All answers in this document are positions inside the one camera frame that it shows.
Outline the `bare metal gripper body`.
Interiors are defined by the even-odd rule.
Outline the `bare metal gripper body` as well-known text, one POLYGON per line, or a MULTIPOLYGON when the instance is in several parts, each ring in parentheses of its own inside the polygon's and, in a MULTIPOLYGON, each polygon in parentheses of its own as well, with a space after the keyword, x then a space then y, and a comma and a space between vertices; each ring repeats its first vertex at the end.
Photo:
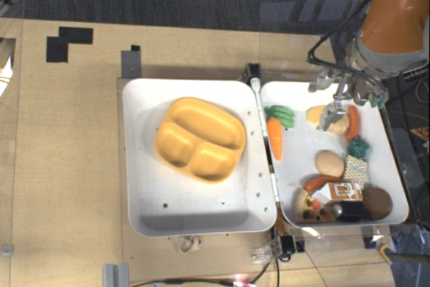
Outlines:
POLYGON ((359 106, 368 102, 372 108, 384 108, 388 90, 378 79, 378 71, 367 64, 356 43, 348 44, 344 63, 337 99, 353 100, 359 106))

